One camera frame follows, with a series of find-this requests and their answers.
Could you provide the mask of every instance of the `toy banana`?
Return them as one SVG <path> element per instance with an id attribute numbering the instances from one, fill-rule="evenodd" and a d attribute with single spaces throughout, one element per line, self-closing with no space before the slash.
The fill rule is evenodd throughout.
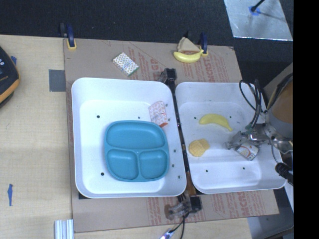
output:
<path id="1" fill-rule="evenodd" d="M 184 53 L 175 51 L 174 52 L 174 57 L 178 61 L 183 62 L 183 63 L 193 63 L 193 62 L 196 62 L 198 59 L 200 59 L 200 57 L 203 54 L 203 52 L 204 52 L 204 50 L 201 49 L 197 53 L 188 55 L 188 54 L 184 54 Z"/>
<path id="2" fill-rule="evenodd" d="M 229 131 L 233 130 L 229 126 L 228 120 L 224 116 L 219 114 L 206 114 L 199 120 L 199 124 L 209 124 L 209 123 L 219 124 L 227 128 Z"/>

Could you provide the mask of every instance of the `light wood tabletop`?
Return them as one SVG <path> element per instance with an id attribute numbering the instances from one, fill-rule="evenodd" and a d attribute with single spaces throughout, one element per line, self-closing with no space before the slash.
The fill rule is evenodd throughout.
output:
<path id="1" fill-rule="evenodd" d="M 52 239 L 55 220 L 72 219 L 66 95 L 49 89 L 49 70 L 64 70 L 63 39 L 0 35 L 0 46 L 17 58 L 21 76 L 13 97 L 0 109 L 0 238 Z M 74 237 L 158 239 L 170 227 Z M 250 239 L 251 234 L 242 218 L 187 223 L 183 238 Z"/>

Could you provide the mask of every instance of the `blue divided plate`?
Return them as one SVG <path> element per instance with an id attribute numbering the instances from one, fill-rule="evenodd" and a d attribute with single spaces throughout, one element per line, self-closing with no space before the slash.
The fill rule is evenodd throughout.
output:
<path id="1" fill-rule="evenodd" d="M 121 181 L 155 181 L 167 174 L 167 138 L 153 122 L 120 120 L 111 123 L 104 136 L 109 172 Z"/>

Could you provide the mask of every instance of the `white plastic tray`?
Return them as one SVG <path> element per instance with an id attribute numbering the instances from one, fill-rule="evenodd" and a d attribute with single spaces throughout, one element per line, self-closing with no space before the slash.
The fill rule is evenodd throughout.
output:
<path id="1" fill-rule="evenodd" d="M 252 105 L 254 97 L 246 84 L 242 89 Z M 255 159 L 249 161 L 223 143 L 238 131 L 245 131 L 254 110 L 244 100 L 238 83 L 181 83 L 176 88 L 178 112 L 188 154 L 190 173 L 194 186 L 204 194 L 277 189 L 286 180 L 275 171 L 276 162 L 271 146 L 263 144 Z M 233 131 L 216 124 L 199 124 L 209 113 L 225 116 Z M 201 156 L 188 153 L 189 144 L 205 138 L 210 148 Z M 278 161 L 281 156 L 274 148 Z"/>
<path id="2" fill-rule="evenodd" d="M 81 78 L 72 85 L 75 182 L 89 198 L 177 196 L 186 188 L 186 175 L 171 91 L 152 81 Z M 169 148 L 169 169 L 150 182 L 125 182 L 111 176 L 103 153 L 107 126 L 119 120 L 151 121 L 149 106 L 163 101 L 168 125 L 163 127 Z"/>

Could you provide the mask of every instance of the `black fabric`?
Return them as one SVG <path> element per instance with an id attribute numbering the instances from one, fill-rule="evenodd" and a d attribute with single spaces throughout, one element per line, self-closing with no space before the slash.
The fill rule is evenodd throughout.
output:
<path id="1" fill-rule="evenodd" d="M 294 0 L 280 0 L 293 36 Z M 224 0 L 0 0 L 0 34 L 178 43 L 205 32 L 209 45 L 233 46 L 243 79 L 261 87 L 293 61 L 292 41 L 234 38 Z"/>

